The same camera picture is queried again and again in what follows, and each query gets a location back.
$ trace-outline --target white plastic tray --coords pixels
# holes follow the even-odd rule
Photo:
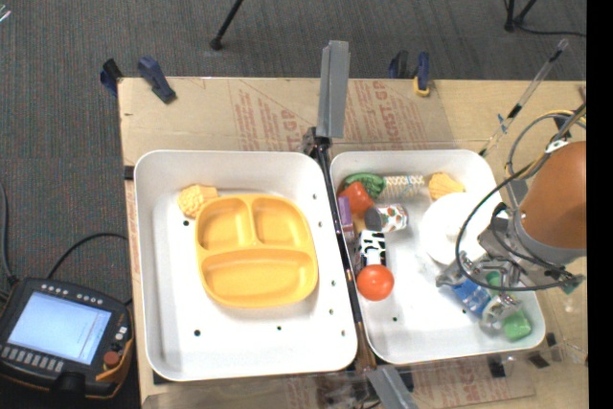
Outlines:
[[[145,342],[155,372],[174,381],[342,370],[357,339],[324,176],[298,152],[156,150],[134,172]],[[294,201],[313,235],[319,281],[303,301],[236,308],[213,301],[196,265],[194,220],[177,205],[191,184],[220,195]]]
[[[496,186],[487,161],[465,149],[386,151],[384,155],[375,151],[347,151],[338,154],[330,165],[335,189],[347,175],[362,171],[424,176],[443,171],[464,184],[467,193],[482,198]],[[501,200],[499,193],[490,198],[485,204],[488,213]],[[528,350],[538,345],[545,335],[545,320],[534,292],[513,293],[523,302],[533,329],[528,336],[510,341],[504,333],[484,333],[476,316],[463,313],[463,304],[450,288],[436,287],[435,278],[444,265],[431,258],[420,240],[421,218],[432,203],[427,178],[426,186],[416,196],[401,202],[409,212],[409,227],[386,234],[387,263],[395,277],[394,290],[380,302],[368,301],[358,294],[373,351],[388,363],[402,365]]]

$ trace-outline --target orange ball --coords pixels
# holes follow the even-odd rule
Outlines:
[[[394,275],[382,264],[370,264],[358,273],[355,283],[364,298],[378,302],[392,293]]]

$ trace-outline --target button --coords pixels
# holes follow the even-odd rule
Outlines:
[[[117,352],[106,352],[104,357],[102,358],[102,362],[104,363],[104,367],[107,370],[112,370],[116,366],[119,365],[121,361],[121,357],[117,354]]]

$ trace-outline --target wooden table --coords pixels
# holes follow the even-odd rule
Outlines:
[[[305,131],[316,124],[318,79],[211,79],[168,78],[178,98],[163,104],[143,79],[122,79],[118,84],[122,144],[125,165],[132,167],[147,151],[168,148],[294,150]],[[417,96],[409,80],[350,80],[346,109],[345,139],[338,146],[350,148],[436,148],[480,150],[529,85],[518,80],[434,80],[428,97]],[[584,81],[542,82],[521,110],[508,134],[488,156],[497,180],[504,177],[504,162],[512,142],[523,128],[552,110],[576,109],[583,101]],[[518,147],[514,162],[533,160],[556,132],[552,120],[534,127]],[[575,139],[585,139],[578,126]],[[138,234],[133,182],[125,182],[132,281],[137,331],[141,399],[146,408],[209,407],[215,385],[198,382],[153,383],[144,347],[143,299],[138,261]],[[569,267],[586,272],[586,259]],[[447,380],[433,385],[430,393],[414,393],[420,409],[456,407],[479,402],[480,408],[578,409],[588,407],[587,288],[572,295],[558,289],[538,293],[548,330],[557,344],[545,355],[546,368],[517,364],[529,373],[509,377],[508,393],[495,394],[496,387],[477,380]],[[511,387],[512,379],[521,387]],[[236,387],[229,382],[228,387]],[[259,395],[221,397],[216,407],[317,407],[314,379],[289,377],[267,380]]]

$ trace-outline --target gray carpet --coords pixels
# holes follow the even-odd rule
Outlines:
[[[338,39],[350,44],[352,78],[387,78],[407,50],[416,65],[430,54],[432,79],[531,80],[566,37],[548,79],[587,77],[587,0],[537,0],[513,32],[506,0],[245,0],[214,51],[234,1],[0,0],[12,10],[0,23],[0,181],[14,275],[46,274],[88,234],[126,231],[117,101],[100,84],[110,58],[134,77],[151,55],[168,76],[317,78],[321,50]],[[125,242],[93,240],[56,277],[128,298]],[[115,400],[92,407],[138,400],[133,368]],[[3,409],[50,404],[0,382]]]

